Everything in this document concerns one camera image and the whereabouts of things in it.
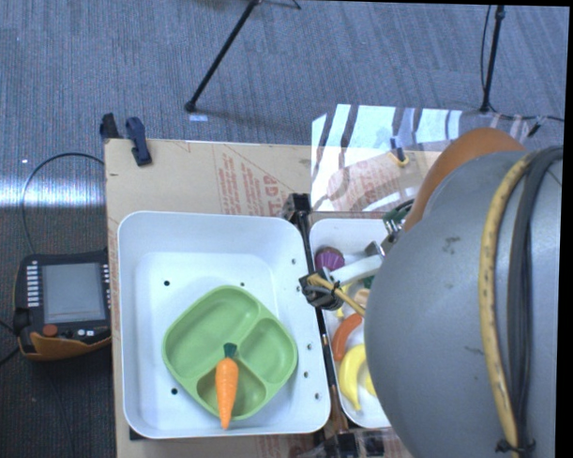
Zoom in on white plastic tray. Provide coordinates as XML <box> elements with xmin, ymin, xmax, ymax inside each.
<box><xmin>301</xmin><ymin>216</ymin><xmax>401</xmax><ymax>431</ymax></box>
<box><xmin>110</xmin><ymin>209</ymin><xmax>339</xmax><ymax>447</ymax></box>

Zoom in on orange carrot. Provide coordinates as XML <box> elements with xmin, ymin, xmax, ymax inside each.
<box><xmin>212</xmin><ymin>341</ymin><xmax>241</xmax><ymax>432</ymax></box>

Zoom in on orange sausage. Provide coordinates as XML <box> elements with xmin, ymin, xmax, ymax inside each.
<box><xmin>331</xmin><ymin>312</ymin><xmax>364</xmax><ymax>364</ymax></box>

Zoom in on yellow banana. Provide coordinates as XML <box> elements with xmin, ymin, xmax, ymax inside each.
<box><xmin>337</xmin><ymin>343</ymin><xmax>369</xmax><ymax>413</ymax></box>

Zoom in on thin black and white rod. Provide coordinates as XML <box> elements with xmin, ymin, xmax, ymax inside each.
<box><xmin>289</xmin><ymin>208</ymin><xmax>359</xmax><ymax>434</ymax></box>

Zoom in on green divided plate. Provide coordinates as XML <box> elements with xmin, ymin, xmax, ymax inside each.
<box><xmin>158</xmin><ymin>282</ymin><xmax>302</xmax><ymax>425</ymax></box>

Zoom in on black tripod stand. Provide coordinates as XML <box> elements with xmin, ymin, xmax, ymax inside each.
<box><xmin>476</xmin><ymin>5</ymin><xmax>570</xmax><ymax>124</ymax></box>
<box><xmin>184</xmin><ymin>0</ymin><xmax>303</xmax><ymax>117</ymax></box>

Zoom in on black cylinder on white bracket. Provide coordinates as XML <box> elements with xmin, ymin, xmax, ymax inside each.
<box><xmin>297</xmin><ymin>251</ymin><xmax>386</xmax><ymax>313</ymax></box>

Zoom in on black block with thin wires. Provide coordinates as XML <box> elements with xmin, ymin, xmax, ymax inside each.
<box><xmin>280</xmin><ymin>192</ymin><xmax>313</xmax><ymax>226</ymax></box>
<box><xmin>313</xmin><ymin>427</ymin><xmax>361</xmax><ymax>458</ymax></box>

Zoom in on brown cardboard board red print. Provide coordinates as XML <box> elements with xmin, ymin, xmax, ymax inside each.
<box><xmin>93</xmin><ymin>137</ymin><xmax>442</xmax><ymax>458</ymax></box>

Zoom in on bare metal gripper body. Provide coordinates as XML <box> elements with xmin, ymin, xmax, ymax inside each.
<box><xmin>363</xmin><ymin>227</ymin><xmax>403</xmax><ymax>260</ymax></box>

